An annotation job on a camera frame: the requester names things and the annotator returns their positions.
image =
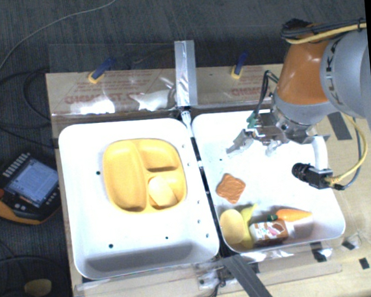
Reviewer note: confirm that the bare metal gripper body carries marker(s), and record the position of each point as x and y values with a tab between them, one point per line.
276	128

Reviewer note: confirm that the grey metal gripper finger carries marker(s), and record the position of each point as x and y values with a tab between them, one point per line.
274	147
241	138

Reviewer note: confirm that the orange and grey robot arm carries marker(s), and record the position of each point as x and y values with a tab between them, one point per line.
306	77

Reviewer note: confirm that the white plastic tray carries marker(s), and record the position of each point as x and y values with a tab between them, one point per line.
132	241
274	185

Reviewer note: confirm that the brown toast slice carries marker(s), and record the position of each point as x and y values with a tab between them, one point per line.
230	188

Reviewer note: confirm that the orange carrot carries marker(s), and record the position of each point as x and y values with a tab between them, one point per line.
293	214

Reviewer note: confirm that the yellow banana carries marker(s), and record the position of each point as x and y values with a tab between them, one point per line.
248	213

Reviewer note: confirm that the brown and white carton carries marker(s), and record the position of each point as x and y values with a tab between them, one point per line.
270	232

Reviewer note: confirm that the pale yellow round biscuit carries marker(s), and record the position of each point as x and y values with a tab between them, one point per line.
232	226

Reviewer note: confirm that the pale yellow rounded block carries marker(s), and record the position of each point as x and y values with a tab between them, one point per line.
161	191

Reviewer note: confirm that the yellow divided plate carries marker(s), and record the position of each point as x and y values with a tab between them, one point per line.
123	176

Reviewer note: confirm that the brown cardboard board red print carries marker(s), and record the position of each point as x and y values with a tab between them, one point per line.
362	258

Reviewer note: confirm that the black cylinder on white bracket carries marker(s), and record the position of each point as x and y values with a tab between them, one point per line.
312	173

